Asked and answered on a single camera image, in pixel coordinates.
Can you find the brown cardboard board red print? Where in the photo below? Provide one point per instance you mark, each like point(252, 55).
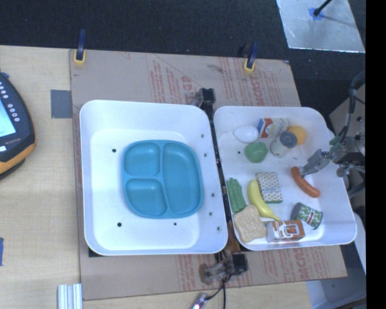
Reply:
point(122, 76)

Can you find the small orange and yellow carton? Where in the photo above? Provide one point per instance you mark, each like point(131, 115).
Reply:
point(271, 127)

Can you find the orange ball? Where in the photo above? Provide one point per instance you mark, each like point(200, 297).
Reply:
point(300, 134)

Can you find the white egg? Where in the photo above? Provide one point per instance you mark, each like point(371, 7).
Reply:
point(246, 134)

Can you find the small can with grey lid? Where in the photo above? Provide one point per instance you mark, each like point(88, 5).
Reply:
point(282, 145)

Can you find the white plastic tray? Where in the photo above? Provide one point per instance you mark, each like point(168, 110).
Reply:
point(103, 179)
point(334, 211)

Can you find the green pepper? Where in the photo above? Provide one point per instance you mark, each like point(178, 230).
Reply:
point(255, 152)

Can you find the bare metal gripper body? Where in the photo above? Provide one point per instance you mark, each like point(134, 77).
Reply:
point(350, 160)

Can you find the tan bread slice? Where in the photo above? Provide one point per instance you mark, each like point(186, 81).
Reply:
point(249, 224)

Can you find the blue divided plate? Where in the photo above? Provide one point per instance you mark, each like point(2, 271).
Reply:
point(180, 172)

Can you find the orange and white carton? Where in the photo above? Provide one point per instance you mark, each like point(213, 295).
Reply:
point(286, 231)

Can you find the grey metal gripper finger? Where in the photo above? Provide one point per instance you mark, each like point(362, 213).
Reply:
point(310, 168)
point(319, 156)

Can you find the green labelled can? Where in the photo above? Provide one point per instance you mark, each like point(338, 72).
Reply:
point(308, 215)

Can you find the green beans bundle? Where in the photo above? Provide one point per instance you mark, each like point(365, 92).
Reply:
point(235, 195)

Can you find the yellow patterned box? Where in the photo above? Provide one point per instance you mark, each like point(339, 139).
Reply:
point(269, 187)

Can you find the thin black rod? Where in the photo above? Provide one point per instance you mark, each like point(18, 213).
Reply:
point(218, 159)

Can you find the yellow banana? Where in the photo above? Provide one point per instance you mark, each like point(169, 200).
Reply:
point(256, 198)

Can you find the orange sausage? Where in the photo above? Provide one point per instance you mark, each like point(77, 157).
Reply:
point(307, 185)

